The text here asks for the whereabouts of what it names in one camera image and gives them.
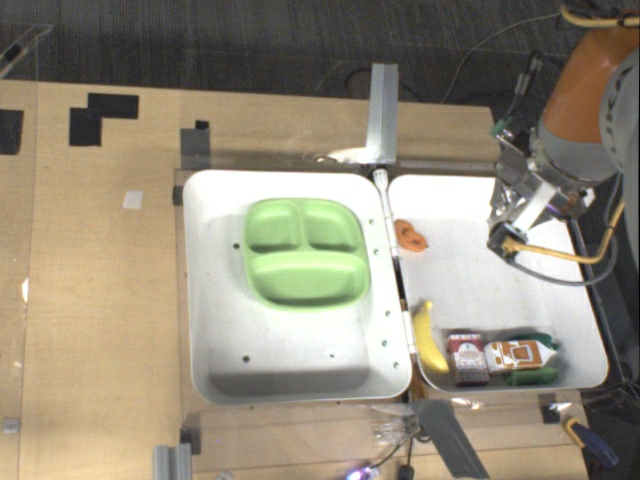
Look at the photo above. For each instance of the yellow banana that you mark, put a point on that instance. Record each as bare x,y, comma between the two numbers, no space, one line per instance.
429,340

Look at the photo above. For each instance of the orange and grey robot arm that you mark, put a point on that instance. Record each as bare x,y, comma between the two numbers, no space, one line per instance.
580,93

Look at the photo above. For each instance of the red and white carton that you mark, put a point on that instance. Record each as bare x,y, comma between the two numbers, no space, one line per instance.
467,360

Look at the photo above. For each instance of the orange toy pretzel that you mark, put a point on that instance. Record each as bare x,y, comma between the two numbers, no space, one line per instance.
407,235

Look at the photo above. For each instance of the green toy vegetable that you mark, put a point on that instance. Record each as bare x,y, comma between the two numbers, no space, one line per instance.
532,376

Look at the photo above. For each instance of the dark green packet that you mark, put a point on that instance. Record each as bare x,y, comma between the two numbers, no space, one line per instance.
542,339

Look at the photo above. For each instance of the white plastic tray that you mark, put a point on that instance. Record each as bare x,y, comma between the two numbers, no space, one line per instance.
480,288
300,348

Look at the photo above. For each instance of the green divided plate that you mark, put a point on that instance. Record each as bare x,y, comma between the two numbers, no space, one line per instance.
305,273

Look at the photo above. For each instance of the white and orange carton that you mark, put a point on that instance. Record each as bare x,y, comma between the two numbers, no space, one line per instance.
517,355

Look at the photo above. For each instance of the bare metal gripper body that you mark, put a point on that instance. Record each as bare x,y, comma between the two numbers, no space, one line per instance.
517,178

